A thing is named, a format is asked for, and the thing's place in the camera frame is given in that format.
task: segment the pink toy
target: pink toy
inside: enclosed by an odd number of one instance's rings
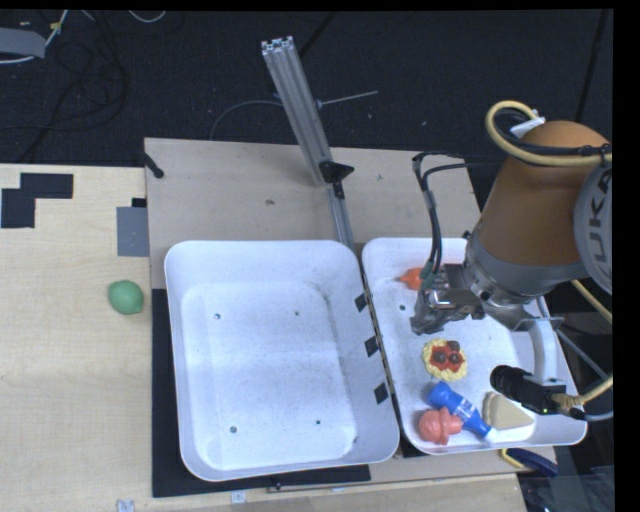
[[[446,407],[429,409],[420,416],[418,430],[425,441],[446,445],[450,435],[462,430],[462,420],[450,414]]]

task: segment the black bracket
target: black bracket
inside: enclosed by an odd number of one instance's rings
[[[320,172],[325,183],[333,184],[333,193],[338,199],[344,199],[342,180],[353,172],[350,165],[339,164],[331,160],[320,162]]]

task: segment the white tray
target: white tray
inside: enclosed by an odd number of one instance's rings
[[[461,263],[464,259],[464,239],[443,240],[443,263]],[[398,279],[410,268],[422,268],[428,258],[431,239],[378,238],[367,243],[362,263],[372,305],[382,337],[389,373],[393,381],[402,430],[418,450],[441,455],[496,448],[576,444],[586,434],[586,423],[562,415],[541,416],[527,411],[534,418],[531,426],[501,430],[496,443],[488,445],[472,432],[463,430],[451,436],[446,446],[424,441],[417,428],[419,416],[430,406],[428,390],[437,381],[427,372],[422,361],[422,348],[432,338],[460,342],[468,362],[467,376],[449,382],[452,390],[471,401],[479,411],[487,392],[494,391],[489,382],[492,370],[501,364],[532,371],[533,346],[526,333],[512,333],[492,318],[452,321],[444,331],[433,335],[416,335],[409,323],[413,316],[416,291]],[[534,304],[530,312],[540,314]],[[557,378],[565,381],[567,392],[577,394],[562,350],[558,347]]]
[[[180,450],[194,475],[223,481],[395,452],[360,268],[344,245],[187,241],[169,250],[165,273]]]

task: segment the green object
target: green object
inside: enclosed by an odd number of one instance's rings
[[[109,302],[118,313],[134,315],[142,311],[144,294],[133,281],[117,281],[109,285]]]

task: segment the toy bread slice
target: toy bread slice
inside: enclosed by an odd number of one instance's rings
[[[534,419],[508,398],[490,391],[482,404],[482,418],[497,430],[526,427]]]

